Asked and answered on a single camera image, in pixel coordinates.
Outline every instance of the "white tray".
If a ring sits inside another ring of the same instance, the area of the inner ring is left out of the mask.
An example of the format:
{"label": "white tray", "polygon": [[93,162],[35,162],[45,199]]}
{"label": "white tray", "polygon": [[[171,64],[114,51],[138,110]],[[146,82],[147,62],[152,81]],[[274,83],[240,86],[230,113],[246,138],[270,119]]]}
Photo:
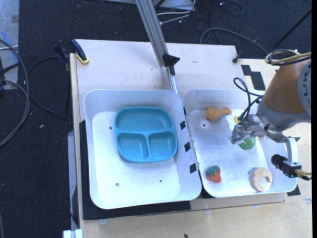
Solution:
{"label": "white tray", "polygon": [[[131,163],[119,155],[113,129],[116,113],[126,107],[154,106],[173,118],[178,150],[169,160]],[[84,98],[90,196],[102,209],[193,200],[202,184],[190,142],[183,104],[171,90],[93,90]]]}
{"label": "white tray", "polygon": [[[287,157],[283,143],[276,143],[267,137],[256,138],[256,145],[251,150],[243,150],[237,143],[233,145],[229,140],[232,128],[229,128],[226,115],[215,121],[206,119],[208,107],[245,110],[246,93],[241,90],[193,90],[185,95],[184,104],[202,183],[207,193],[214,197],[232,197],[289,192],[295,189],[297,179],[288,178],[270,161],[274,154]],[[254,104],[251,113],[255,114],[256,111],[257,104]],[[220,167],[220,183],[206,178],[205,171],[209,166]],[[267,168],[273,174],[273,183],[263,192],[256,191],[250,182],[252,170],[257,167]]]}

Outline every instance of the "blue plate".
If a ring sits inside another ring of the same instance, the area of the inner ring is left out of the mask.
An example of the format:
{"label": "blue plate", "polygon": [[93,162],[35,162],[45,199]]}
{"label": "blue plate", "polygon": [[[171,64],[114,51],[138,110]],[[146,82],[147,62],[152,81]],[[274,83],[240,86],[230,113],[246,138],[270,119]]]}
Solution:
{"label": "blue plate", "polygon": [[177,152],[176,129],[168,112],[157,107],[128,107],[114,118],[115,141],[129,162],[165,161]]}

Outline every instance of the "toy chicken leg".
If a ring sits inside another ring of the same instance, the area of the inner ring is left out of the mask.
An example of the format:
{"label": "toy chicken leg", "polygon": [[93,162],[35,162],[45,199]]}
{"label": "toy chicken leg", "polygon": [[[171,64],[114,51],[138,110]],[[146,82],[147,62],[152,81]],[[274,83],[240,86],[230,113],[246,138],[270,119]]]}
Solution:
{"label": "toy chicken leg", "polygon": [[222,115],[231,114],[231,110],[229,108],[226,109],[216,109],[216,108],[207,108],[206,110],[206,118],[208,120],[216,120]]}

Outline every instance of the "strawberry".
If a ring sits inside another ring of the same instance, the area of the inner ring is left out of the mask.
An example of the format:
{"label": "strawberry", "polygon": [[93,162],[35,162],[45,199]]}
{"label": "strawberry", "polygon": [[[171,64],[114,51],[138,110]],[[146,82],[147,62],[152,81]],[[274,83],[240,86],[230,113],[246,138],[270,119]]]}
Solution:
{"label": "strawberry", "polygon": [[209,167],[206,170],[206,177],[214,182],[221,182],[220,168],[218,166]]}

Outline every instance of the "light wood surface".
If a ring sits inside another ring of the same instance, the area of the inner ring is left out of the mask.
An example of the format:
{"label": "light wood surface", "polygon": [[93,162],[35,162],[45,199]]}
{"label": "light wood surface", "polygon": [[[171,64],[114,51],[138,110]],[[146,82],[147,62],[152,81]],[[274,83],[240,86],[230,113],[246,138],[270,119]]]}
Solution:
{"label": "light wood surface", "polygon": [[[75,56],[71,60],[76,64]],[[241,64],[250,65],[252,71],[260,71],[266,87],[275,74],[275,67],[267,65],[264,60],[241,59]],[[71,67],[72,98],[74,120],[80,120],[78,102],[77,72]],[[246,83],[252,89],[250,77],[246,76]],[[287,136],[300,136],[298,141],[299,162],[303,170],[312,170],[311,151],[311,124],[301,123],[285,133]],[[77,180],[80,180],[80,151],[79,142],[75,139]],[[288,196],[286,193],[277,195],[278,198],[268,200],[266,204],[257,205],[256,199],[250,198],[248,206],[245,202],[235,200],[230,203],[224,199],[216,199],[214,206],[206,201],[192,204],[193,211],[157,214],[150,216],[133,216],[107,219],[106,224],[99,225],[96,220],[83,220],[81,208],[81,185],[78,186],[80,228],[83,229],[84,238],[189,238],[232,237],[232,238],[310,238],[313,237],[312,204],[306,197],[312,197],[312,182],[298,179],[301,195]],[[211,209],[206,214],[201,205]]]}

